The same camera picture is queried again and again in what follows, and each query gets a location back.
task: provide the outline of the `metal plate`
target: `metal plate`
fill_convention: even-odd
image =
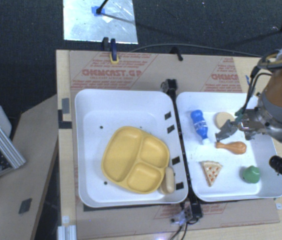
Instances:
[[[95,13],[104,0],[63,0],[64,39],[138,44],[132,0],[109,0],[101,15]]]

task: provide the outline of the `toy bottle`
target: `toy bottle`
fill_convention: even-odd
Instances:
[[[191,118],[193,121],[193,126],[198,135],[202,138],[203,144],[208,144],[210,141],[208,139],[208,126],[206,120],[203,118],[203,113],[201,110],[195,110],[191,112]]]

